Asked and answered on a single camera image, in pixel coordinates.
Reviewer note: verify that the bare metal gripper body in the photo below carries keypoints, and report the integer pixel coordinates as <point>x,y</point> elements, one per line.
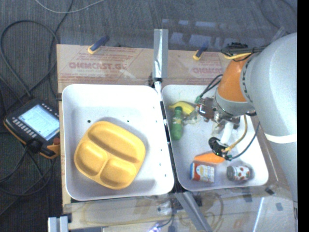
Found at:
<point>207,111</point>

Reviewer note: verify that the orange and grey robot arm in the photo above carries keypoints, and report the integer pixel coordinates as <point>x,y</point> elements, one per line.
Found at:
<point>272,86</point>

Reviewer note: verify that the yellow banana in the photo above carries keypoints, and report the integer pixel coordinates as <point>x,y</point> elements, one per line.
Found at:
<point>184,105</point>

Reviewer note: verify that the white plastic tray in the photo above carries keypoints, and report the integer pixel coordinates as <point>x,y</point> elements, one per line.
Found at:
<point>116,98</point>
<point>198,141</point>

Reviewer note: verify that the green bottle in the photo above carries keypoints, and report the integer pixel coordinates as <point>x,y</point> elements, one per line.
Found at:
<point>177,127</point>

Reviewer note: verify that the orange carrot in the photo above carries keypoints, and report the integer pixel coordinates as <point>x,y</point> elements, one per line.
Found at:
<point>208,158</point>

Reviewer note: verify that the orange and white carton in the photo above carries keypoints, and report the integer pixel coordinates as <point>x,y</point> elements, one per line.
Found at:
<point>202,172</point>

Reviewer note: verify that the white can with red print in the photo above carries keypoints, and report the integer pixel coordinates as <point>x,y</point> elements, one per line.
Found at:
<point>239,173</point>

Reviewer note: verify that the yellow divided plate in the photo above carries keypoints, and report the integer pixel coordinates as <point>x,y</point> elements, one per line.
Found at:
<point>109,153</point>

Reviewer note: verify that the brown cardboard board red print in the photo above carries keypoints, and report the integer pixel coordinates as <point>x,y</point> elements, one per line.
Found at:
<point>101,66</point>

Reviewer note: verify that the black cylinder on white bracket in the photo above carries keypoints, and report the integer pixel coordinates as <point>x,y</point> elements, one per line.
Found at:
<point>217,145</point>

